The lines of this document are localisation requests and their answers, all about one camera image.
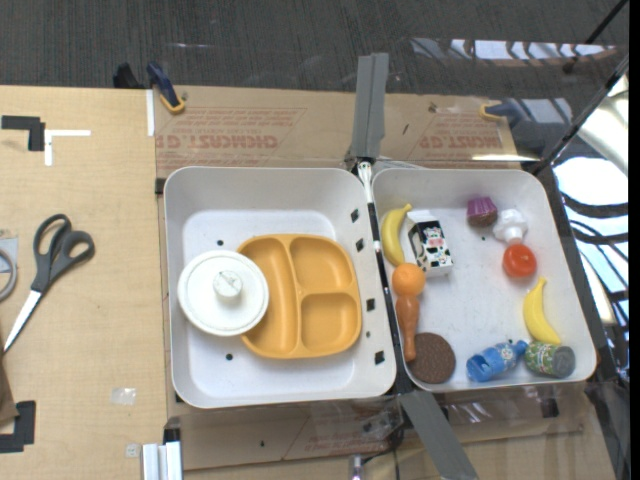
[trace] brown disc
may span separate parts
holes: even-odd
[[[453,374],[456,356],[449,342],[438,334],[416,334],[416,358],[409,368],[418,379],[429,384],[441,384]]]

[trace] wooden table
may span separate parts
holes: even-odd
[[[0,229],[19,240],[19,277],[0,303],[6,338],[35,274],[31,243],[48,216],[66,213],[89,232],[96,255],[41,301],[4,365],[16,401],[37,404],[35,443],[0,455],[4,479],[136,479],[136,446],[162,442],[167,421],[155,141],[146,91],[0,87],[0,113],[38,116],[54,138],[54,162],[27,150],[27,132],[0,130]],[[120,389],[135,391],[123,400]],[[613,478],[594,411],[580,432],[466,443],[481,478]],[[437,472],[420,447],[398,453],[402,478]],[[192,471],[198,479],[344,478],[344,457]],[[371,478],[392,478],[393,455]]]

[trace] orange divided plate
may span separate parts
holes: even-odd
[[[263,319],[242,336],[256,354],[275,359],[336,354],[355,343],[362,327],[356,274],[334,240],[283,234],[251,238],[238,248],[269,285]]]

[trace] blue bottle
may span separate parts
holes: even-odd
[[[502,372],[515,368],[518,358],[527,350],[527,343],[512,340],[498,343],[475,354],[467,361],[467,375],[471,380],[486,382]]]

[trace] banana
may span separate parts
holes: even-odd
[[[524,298],[524,322],[531,335],[538,341],[560,345],[558,333],[551,327],[544,316],[544,304],[542,301],[542,289],[547,280],[538,278],[536,285]]]
[[[404,251],[400,245],[400,226],[412,208],[409,203],[402,208],[395,208],[388,212],[382,221],[382,252],[394,267],[404,263]]]

